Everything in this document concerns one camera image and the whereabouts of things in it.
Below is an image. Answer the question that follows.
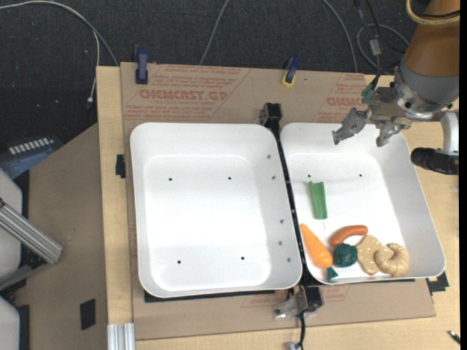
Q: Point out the white plastic tray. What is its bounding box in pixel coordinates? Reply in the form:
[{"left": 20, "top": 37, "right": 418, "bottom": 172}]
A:
[
  {"left": 279, "top": 121, "right": 447, "bottom": 285},
  {"left": 129, "top": 122, "right": 304, "bottom": 299}
]

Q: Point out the beige bread slice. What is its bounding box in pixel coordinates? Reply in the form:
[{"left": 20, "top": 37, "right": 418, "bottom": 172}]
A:
[{"left": 355, "top": 234, "right": 393, "bottom": 276}]

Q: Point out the orange sausage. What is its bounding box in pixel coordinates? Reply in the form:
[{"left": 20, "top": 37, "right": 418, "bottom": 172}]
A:
[{"left": 329, "top": 225, "right": 368, "bottom": 249}]

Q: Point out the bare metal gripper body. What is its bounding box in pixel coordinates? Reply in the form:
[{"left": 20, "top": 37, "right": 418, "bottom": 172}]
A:
[{"left": 366, "top": 85, "right": 436, "bottom": 128}]

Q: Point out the green celery stick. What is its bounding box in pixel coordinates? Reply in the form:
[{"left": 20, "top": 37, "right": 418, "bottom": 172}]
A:
[{"left": 308, "top": 180, "right": 328, "bottom": 221}]

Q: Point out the thin black rod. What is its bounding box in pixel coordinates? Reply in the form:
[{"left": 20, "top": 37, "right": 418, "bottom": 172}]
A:
[{"left": 269, "top": 120, "right": 311, "bottom": 291}]

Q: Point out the beige croissant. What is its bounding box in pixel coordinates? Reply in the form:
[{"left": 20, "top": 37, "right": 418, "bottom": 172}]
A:
[{"left": 374, "top": 242, "right": 410, "bottom": 278}]

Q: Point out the black block with wires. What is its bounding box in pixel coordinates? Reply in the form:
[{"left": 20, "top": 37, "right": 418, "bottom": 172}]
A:
[
  {"left": 293, "top": 285, "right": 325, "bottom": 311},
  {"left": 258, "top": 102, "right": 282, "bottom": 128}
]

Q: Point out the black cylinder on white bracket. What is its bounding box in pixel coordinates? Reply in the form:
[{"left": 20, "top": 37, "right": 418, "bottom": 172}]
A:
[{"left": 410, "top": 109, "right": 460, "bottom": 176}]

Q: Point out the brown cardboard board red print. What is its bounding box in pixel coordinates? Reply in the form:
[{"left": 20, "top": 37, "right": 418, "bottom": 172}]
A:
[{"left": 119, "top": 61, "right": 437, "bottom": 341}]

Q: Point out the green broccoli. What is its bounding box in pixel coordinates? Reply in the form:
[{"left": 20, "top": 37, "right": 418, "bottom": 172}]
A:
[{"left": 332, "top": 243, "right": 359, "bottom": 268}]

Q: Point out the orange carrot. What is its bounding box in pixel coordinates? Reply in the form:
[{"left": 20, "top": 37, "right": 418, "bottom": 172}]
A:
[{"left": 299, "top": 223, "right": 339, "bottom": 280}]

